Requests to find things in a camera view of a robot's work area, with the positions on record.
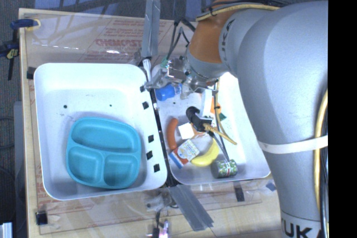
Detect white cube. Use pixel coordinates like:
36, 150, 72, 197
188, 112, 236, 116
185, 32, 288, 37
177, 123, 195, 140

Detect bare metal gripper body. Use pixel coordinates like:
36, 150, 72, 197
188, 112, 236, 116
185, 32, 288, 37
166, 57, 220, 99

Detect blue divided plate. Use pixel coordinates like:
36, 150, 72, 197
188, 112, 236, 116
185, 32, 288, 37
65, 116, 142, 190

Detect white plastic tray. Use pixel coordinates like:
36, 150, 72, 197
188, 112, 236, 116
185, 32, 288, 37
152, 69, 272, 186
33, 62, 168, 201

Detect clear bottle with blue cap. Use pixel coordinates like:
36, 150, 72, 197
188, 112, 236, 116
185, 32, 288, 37
155, 83, 182, 101

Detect green can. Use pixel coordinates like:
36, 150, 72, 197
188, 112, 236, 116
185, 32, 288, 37
210, 158, 239, 179

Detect yellow banana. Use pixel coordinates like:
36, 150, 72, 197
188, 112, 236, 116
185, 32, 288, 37
190, 138, 220, 168

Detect white carton red blue print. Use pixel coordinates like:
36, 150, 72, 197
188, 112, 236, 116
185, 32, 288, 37
168, 139, 200, 169

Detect brown cardboard board red print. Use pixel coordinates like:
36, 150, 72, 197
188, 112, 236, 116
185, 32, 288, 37
24, 14, 264, 235

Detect orange carrot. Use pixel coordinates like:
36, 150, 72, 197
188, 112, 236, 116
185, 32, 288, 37
210, 102, 227, 122

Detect red sausage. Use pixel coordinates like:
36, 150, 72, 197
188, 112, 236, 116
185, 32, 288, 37
167, 118, 180, 151

